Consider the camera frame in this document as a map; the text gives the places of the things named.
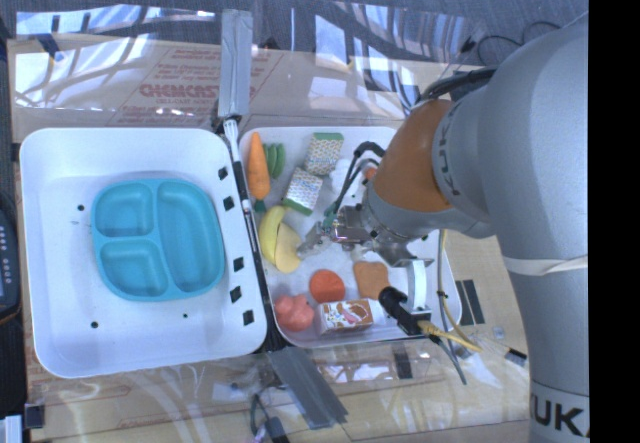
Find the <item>blue divided plate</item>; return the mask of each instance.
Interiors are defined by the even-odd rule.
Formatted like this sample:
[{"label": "blue divided plate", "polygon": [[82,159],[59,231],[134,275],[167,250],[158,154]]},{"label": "blue divided plate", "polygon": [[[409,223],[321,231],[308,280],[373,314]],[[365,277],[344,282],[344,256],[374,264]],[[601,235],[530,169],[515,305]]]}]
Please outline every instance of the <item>blue divided plate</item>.
[{"label": "blue divided plate", "polygon": [[129,180],[106,187],[93,201],[91,230],[100,275],[125,299],[192,297],[224,274],[215,208],[200,187],[184,180]]}]

